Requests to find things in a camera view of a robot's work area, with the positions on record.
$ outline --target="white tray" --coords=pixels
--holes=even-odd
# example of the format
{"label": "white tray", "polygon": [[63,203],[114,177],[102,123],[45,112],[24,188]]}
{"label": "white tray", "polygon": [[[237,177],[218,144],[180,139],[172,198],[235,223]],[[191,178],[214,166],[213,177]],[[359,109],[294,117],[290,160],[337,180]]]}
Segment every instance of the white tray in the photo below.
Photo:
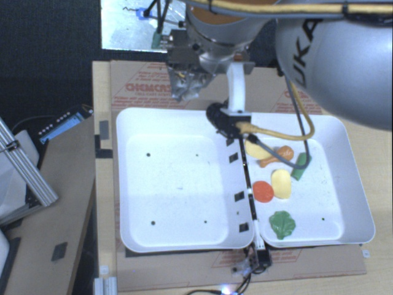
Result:
{"label": "white tray", "polygon": [[[120,234],[127,248],[250,244],[254,228],[239,144],[227,146],[205,112],[129,108],[116,126]],[[230,156],[238,159],[230,162]],[[235,200],[239,193],[244,199]]]}
{"label": "white tray", "polygon": [[[312,161],[299,181],[291,178],[290,198],[274,197],[269,203],[255,201],[261,236],[278,248],[369,242],[374,237],[375,226],[345,127],[332,116],[311,118],[316,128],[308,142]],[[296,117],[290,114],[253,113],[252,123],[280,132],[300,133]],[[295,152],[293,161],[305,151],[302,142],[266,136],[263,142],[273,148],[290,146]],[[260,168],[252,157],[247,156],[247,161],[252,183],[258,180],[271,183],[272,172],[280,168],[292,172],[283,163]],[[282,210],[290,213],[296,228],[292,235],[279,240],[269,217]]]}
{"label": "white tray", "polygon": [[[375,227],[345,128],[334,117],[312,119],[313,159],[301,180],[292,180],[290,199],[255,201],[261,236],[279,248],[368,242]],[[253,113],[252,122],[300,134],[294,115]],[[289,145],[295,159],[304,152],[301,142],[261,138],[271,147]],[[127,248],[145,253],[250,244],[254,228],[239,144],[227,146],[204,111],[125,109],[117,118],[117,147],[120,234]],[[292,171],[282,163],[260,168],[252,157],[247,162],[252,183],[270,183],[278,168]],[[268,220],[281,210],[297,225],[284,240]]]}

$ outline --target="green toy vegetable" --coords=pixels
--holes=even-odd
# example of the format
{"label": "green toy vegetable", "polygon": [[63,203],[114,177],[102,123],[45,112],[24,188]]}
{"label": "green toy vegetable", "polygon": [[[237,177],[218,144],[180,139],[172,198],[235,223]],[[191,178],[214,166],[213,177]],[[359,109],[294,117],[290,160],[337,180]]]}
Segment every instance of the green toy vegetable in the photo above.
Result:
{"label": "green toy vegetable", "polygon": [[271,228],[277,235],[277,238],[282,240],[284,237],[292,234],[296,227],[295,220],[291,218],[287,211],[277,211],[269,218]]}

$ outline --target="cardboard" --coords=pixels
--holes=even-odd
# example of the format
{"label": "cardboard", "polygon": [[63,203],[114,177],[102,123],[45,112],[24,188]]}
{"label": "cardboard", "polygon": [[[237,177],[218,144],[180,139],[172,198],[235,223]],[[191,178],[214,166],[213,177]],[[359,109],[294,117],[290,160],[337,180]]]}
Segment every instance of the cardboard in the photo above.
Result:
{"label": "cardboard", "polygon": [[[228,98],[227,80],[218,76],[193,101],[174,101],[164,63],[111,62],[112,137],[114,154],[115,227],[118,291],[239,283],[243,277],[232,268],[244,261],[243,250],[135,254],[127,251],[119,234],[119,181],[117,167],[117,114],[127,107],[204,110]],[[285,80],[275,69],[255,68],[246,76],[246,109],[254,112],[293,112]],[[322,109],[300,92],[310,114]],[[289,280],[365,274],[358,245],[273,250],[273,265],[252,281]]]}

